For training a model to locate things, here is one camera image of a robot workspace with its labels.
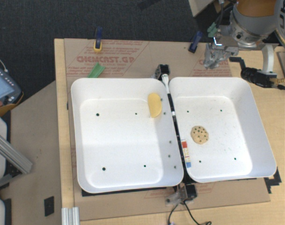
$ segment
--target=blue clamp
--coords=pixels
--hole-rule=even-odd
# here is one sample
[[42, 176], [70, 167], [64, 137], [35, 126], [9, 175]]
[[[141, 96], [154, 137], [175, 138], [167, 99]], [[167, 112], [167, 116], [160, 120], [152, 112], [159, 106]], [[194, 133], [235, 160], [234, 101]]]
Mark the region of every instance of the blue clamp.
[[197, 44], [199, 43], [202, 36], [203, 36], [203, 33], [201, 31], [197, 31], [188, 49], [189, 52], [195, 53], [195, 51], [197, 50]]
[[100, 52], [102, 50], [102, 27], [96, 27], [95, 29], [95, 42], [94, 51]]

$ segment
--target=green object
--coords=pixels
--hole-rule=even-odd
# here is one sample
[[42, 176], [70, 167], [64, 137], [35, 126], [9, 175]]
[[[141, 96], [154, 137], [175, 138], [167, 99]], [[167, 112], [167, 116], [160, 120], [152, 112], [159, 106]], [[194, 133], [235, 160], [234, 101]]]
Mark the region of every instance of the green object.
[[89, 77], [89, 78], [98, 77], [104, 71], [104, 69], [105, 69], [105, 67], [101, 66], [97, 62], [87, 77]]
[[215, 33], [217, 32], [216, 23], [212, 23], [211, 26], [207, 29], [208, 37], [214, 37]]

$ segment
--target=wooden table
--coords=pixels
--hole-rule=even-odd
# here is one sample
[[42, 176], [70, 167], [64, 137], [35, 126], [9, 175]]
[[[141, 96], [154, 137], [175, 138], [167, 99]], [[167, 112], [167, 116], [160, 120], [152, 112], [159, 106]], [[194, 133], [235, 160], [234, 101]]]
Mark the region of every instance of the wooden table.
[[[58, 132], [60, 149], [60, 175], [62, 207], [74, 207], [71, 150], [69, 137], [69, 118], [66, 109], [68, 100], [66, 92], [66, 66], [64, 39], [55, 39], [55, 66], [58, 102]], [[242, 57], [249, 67], [262, 68], [263, 57], [260, 51], [241, 51]], [[230, 68], [233, 76], [240, 77], [240, 66]], [[283, 77], [281, 66], [275, 56], [273, 71]], [[285, 224], [285, 90], [263, 89], [251, 84], [255, 101], [262, 122], [273, 150], [282, 183], [271, 188], [270, 202], [248, 205], [237, 205], [220, 208], [193, 210], [192, 215], [199, 222], [212, 221], [213, 225], [227, 224]], [[110, 218], [83, 221], [82, 225], [166, 225], [169, 213], [148, 214], [131, 217]], [[193, 224], [188, 212], [177, 211], [172, 215], [177, 225]]]

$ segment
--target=white tray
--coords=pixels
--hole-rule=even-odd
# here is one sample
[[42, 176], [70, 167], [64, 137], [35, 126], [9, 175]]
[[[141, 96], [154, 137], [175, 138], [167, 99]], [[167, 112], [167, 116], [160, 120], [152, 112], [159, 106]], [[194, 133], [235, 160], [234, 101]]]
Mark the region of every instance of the white tray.
[[[241, 78], [177, 77], [169, 83], [189, 176], [197, 182], [272, 176], [276, 163], [249, 84]], [[204, 144], [190, 132], [202, 126]]]
[[[272, 176], [276, 163], [249, 84], [240, 78], [174, 78], [169, 83], [180, 138], [197, 182]], [[162, 112], [151, 118], [147, 98]], [[171, 187], [183, 164], [162, 82], [81, 78], [71, 87], [78, 182], [89, 193]], [[192, 127], [209, 135], [191, 138]]]
[[[162, 98], [151, 118], [147, 98]], [[149, 79], [81, 78], [71, 87], [78, 182], [89, 193], [171, 187], [183, 165], [164, 85]]]

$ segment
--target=white cable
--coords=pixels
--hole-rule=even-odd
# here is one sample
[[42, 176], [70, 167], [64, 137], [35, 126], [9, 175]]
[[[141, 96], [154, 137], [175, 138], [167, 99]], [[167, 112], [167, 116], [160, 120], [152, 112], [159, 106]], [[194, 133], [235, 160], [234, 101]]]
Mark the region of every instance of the white cable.
[[5, 73], [8, 73], [8, 70], [7, 70], [7, 68], [6, 68], [6, 66], [5, 66], [5, 64], [2, 62], [2, 60], [0, 59], [0, 63], [2, 64], [2, 66], [4, 67], [4, 72]]

